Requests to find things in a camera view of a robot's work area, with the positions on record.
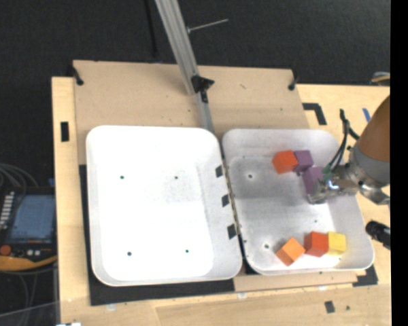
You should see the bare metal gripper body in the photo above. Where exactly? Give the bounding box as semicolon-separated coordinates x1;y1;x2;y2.
324;165;364;197

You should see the purple cube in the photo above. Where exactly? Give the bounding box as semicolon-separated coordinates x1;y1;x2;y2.
302;166;326;195
293;149;315;175

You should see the red cube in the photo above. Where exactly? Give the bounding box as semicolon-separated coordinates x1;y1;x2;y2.
303;231;330;258

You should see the white plastic tray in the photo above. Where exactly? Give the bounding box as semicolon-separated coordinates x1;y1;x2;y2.
85;124;243;287
221;128;375;276

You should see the yellow cube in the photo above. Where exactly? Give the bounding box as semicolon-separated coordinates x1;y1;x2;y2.
327;231;347;256

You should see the light orange cube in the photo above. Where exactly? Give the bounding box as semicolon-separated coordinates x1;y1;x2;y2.
275;237;307;267

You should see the pale brown flat board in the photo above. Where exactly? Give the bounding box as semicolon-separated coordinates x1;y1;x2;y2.
71;59;358;293

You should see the black cylinder on white bracket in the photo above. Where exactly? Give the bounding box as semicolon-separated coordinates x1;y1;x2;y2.
359;183;391;251

